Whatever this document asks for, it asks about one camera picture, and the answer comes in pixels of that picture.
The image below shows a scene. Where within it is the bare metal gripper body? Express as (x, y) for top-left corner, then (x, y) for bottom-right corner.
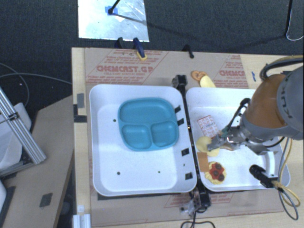
(221, 126), (271, 155)

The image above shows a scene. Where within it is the yellow banana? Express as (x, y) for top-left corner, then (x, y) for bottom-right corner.
(195, 136), (220, 157)

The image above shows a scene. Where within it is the red and white packet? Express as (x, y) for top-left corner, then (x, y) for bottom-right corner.
(197, 114), (219, 139)

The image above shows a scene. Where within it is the brown bread slice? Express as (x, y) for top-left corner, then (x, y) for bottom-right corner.
(196, 152), (210, 173)

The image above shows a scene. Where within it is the thin black rod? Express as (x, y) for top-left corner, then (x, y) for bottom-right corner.
(178, 84), (203, 195)

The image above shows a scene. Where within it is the yellow pizza slice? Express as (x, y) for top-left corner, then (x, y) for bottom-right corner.
(204, 161), (227, 185)

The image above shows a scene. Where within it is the white plastic tray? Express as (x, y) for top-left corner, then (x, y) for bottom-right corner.
(185, 86), (291, 192)
(88, 84), (198, 197)

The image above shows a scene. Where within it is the pale yellow oval toy food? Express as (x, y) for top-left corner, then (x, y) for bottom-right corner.
(199, 76), (217, 89)

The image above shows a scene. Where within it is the blue divided plate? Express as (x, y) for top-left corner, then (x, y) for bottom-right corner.
(117, 97), (180, 152)

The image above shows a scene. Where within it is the brown pretzel biscuit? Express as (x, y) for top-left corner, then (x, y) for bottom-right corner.
(190, 70), (208, 82)

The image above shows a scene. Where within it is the brown cardboard board red print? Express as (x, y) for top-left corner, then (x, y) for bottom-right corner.
(84, 47), (286, 228)

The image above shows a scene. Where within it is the black cylinder on white bracket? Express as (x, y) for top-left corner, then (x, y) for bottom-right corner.
(248, 151), (279, 189)

